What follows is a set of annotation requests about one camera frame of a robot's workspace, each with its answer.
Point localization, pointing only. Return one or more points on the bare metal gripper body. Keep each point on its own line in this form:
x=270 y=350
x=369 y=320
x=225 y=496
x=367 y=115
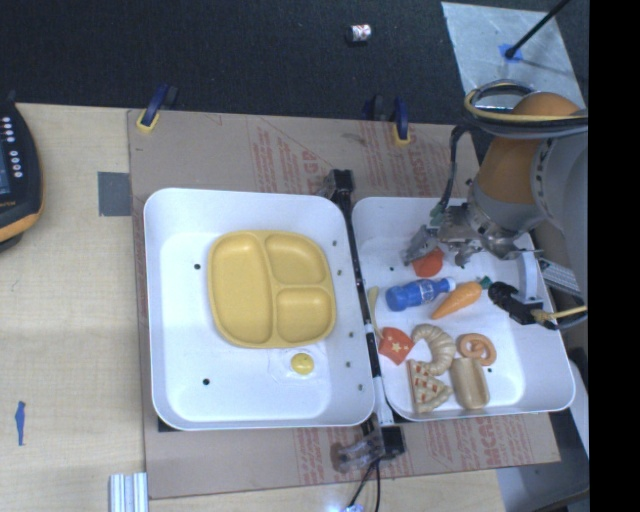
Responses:
x=462 y=227

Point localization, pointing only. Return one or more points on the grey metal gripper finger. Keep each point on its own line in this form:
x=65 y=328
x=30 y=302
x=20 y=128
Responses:
x=465 y=255
x=420 y=245

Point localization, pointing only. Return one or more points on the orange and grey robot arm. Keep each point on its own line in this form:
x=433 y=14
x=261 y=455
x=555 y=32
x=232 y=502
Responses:
x=507 y=170

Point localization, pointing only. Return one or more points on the orange-red rounded toy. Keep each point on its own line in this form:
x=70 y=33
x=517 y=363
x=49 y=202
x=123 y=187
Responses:
x=429 y=265

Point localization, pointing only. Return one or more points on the orange carrot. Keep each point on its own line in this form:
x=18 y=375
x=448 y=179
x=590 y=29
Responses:
x=457 y=300

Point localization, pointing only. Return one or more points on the blue bottle white cap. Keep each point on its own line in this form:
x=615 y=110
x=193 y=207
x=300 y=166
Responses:
x=407 y=295

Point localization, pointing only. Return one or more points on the pale yellow curved piece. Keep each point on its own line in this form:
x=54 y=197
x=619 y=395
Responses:
x=373 y=302

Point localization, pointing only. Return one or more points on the beige croissant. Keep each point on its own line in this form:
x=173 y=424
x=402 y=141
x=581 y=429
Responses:
x=442 y=350

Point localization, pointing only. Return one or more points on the orange pretzel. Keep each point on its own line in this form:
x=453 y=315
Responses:
x=484 y=354

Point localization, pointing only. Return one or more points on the red wedge with yellow stars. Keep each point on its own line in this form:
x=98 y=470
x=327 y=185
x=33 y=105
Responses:
x=395 y=346

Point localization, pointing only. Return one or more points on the thin black and white rod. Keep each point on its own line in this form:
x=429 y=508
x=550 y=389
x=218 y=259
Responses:
x=372 y=350

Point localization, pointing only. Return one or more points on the white plastic tray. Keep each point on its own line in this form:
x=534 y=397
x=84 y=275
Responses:
x=180 y=320
x=530 y=360

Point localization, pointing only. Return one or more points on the beige hot dog bun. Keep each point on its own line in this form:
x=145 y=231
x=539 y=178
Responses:
x=470 y=385

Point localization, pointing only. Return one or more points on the lattice pie slice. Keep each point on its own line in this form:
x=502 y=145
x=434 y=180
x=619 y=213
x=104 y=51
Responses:
x=425 y=390

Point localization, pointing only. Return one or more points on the toy fried egg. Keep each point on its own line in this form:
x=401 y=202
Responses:
x=302 y=363

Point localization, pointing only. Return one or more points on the yellow divided plate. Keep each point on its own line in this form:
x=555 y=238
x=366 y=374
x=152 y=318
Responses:
x=240 y=290

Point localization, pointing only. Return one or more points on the small white and red can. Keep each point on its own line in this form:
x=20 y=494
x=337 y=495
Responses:
x=359 y=33

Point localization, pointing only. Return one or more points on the brown cardboard board red print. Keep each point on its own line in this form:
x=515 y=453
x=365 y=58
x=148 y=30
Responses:
x=210 y=145

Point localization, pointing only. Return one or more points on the black cylinder on white bracket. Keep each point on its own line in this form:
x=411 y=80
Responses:
x=520 y=305

